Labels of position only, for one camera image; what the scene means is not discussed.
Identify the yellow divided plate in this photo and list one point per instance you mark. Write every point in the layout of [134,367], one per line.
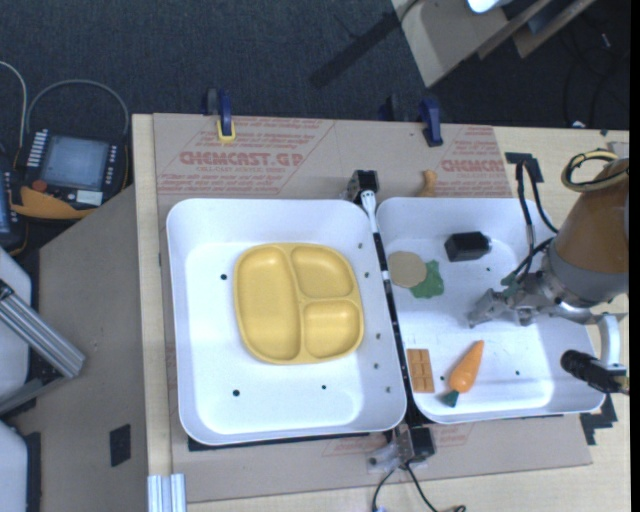
[270,300]

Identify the white plastic tray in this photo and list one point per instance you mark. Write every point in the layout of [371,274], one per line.
[210,320]
[505,380]

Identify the green lettuce leaf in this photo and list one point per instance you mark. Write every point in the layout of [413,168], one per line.
[431,285]

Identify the brown cardboard board red print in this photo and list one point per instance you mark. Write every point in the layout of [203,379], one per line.
[310,150]

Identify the orange carrot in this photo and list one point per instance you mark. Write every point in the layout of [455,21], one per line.
[467,367]

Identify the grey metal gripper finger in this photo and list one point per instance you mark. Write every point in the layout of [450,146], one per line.
[511,315]
[482,309]

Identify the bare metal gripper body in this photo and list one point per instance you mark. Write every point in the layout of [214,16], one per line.
[547,294]

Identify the black box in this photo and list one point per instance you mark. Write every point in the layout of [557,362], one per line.
[466,246]

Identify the orange rectangular waffle biscuit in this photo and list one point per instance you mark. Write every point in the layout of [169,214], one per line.
[420,370]

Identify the tan toy drumstick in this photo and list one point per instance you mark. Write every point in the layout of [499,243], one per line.
[428,184]

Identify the tan round biscuit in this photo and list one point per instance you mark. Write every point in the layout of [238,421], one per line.
[406,268]

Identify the black cylinder on white bracket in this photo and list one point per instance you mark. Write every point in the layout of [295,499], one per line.
[592,371]

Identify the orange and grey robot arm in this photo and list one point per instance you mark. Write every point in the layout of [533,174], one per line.
[595,235]

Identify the thin black and white rod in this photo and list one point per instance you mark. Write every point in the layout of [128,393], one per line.
[384,260]

